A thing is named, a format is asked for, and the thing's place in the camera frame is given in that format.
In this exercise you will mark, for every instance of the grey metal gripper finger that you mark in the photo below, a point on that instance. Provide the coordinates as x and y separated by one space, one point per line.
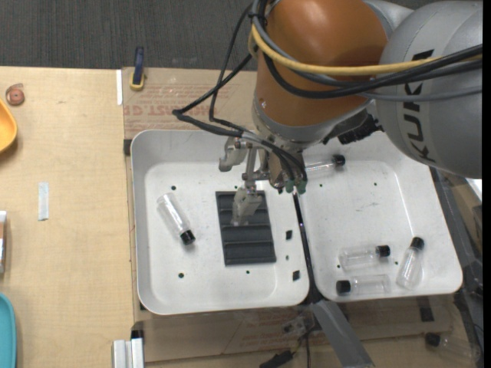
254 204
238 205

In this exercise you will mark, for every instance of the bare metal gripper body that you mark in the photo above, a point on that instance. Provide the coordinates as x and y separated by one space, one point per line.
277 167

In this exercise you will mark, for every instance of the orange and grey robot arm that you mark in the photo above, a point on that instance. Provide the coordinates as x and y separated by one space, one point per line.
326 52

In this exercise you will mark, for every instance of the black ribbed plastic rack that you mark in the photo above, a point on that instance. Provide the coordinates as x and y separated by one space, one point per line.
247 245

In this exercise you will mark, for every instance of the clear bottle with black cap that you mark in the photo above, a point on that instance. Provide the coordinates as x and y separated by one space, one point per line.
174 215
326 165
360 257
364 285
450 347
410 265

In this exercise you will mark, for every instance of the thin black rod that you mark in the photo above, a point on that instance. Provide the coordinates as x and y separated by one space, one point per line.
305 240

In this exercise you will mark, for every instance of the white plastic tray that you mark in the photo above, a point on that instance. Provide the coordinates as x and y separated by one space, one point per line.
364 213
192 274

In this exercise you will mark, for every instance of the brown cardboard board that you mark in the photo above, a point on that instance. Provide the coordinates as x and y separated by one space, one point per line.
161 102

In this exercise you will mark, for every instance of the orange plate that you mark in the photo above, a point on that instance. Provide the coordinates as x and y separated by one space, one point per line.
5 129

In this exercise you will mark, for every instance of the teal plate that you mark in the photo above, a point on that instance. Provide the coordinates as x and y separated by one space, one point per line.
5 332

